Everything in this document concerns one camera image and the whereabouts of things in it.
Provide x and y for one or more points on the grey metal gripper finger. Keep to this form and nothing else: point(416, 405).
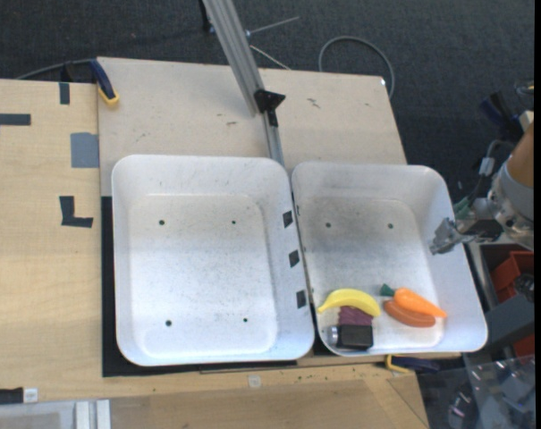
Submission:
point(442, 245)
point(448, 227)

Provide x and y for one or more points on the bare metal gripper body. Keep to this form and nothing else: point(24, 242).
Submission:
point(484, 229)

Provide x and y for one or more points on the red plastic box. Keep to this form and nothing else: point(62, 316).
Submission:
point(509, 271)

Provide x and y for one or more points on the orange carrot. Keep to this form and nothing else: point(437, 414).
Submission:
point(413, 301)

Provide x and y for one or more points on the white plastic tray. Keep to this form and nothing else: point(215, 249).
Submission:
point(368, 248)
point(198, 262)

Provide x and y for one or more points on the yellow banana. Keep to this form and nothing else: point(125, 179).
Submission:
point(352, 298)

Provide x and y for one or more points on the black bottle with grey cap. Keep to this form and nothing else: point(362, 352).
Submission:
point(355, 337)

